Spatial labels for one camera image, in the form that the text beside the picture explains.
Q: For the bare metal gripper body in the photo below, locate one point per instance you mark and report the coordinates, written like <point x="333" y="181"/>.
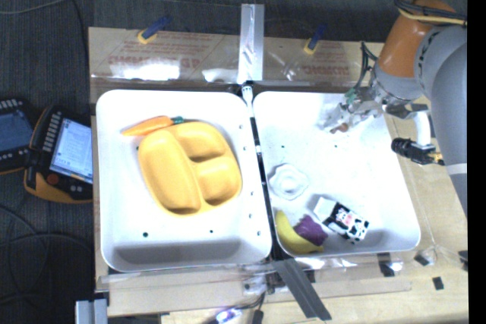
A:
<point x="367" y="105"/>

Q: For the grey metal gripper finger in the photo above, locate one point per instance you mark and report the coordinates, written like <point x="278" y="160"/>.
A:
<point x="343" y="112"/>
<point x="346" y="126"/>

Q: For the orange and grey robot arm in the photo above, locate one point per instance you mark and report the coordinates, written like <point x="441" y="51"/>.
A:
<point x="440" y="64"/>

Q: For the white plastic tray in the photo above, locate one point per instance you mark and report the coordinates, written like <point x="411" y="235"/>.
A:
<point x="125" y="201"/>
<point x="353" y="170"/>

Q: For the clear plastic cup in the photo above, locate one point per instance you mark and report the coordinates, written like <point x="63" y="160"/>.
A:
<point x="289" y="181"/>

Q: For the cow print carton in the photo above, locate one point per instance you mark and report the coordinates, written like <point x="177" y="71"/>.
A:
<point x="347" y="221"/>

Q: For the brown cardboard board, red print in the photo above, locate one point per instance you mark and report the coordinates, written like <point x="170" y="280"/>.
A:
<point x="425" y="201"/>

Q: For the purple grapes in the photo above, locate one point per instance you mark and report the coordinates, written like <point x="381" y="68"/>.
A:
<point x="312" y="230"/>

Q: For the yellow banana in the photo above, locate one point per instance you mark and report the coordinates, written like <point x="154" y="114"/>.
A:
<point x="290" y="237"/>

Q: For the yellow divided plate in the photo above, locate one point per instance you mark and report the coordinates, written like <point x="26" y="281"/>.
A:
<point x="167" y="170"/>

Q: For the orange carrot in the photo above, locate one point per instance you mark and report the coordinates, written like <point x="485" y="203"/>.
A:
<point x="148" y="125"/>

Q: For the black cylinder on white bracket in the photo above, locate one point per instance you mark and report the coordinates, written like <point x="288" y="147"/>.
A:
<point x="412" y="150"/>

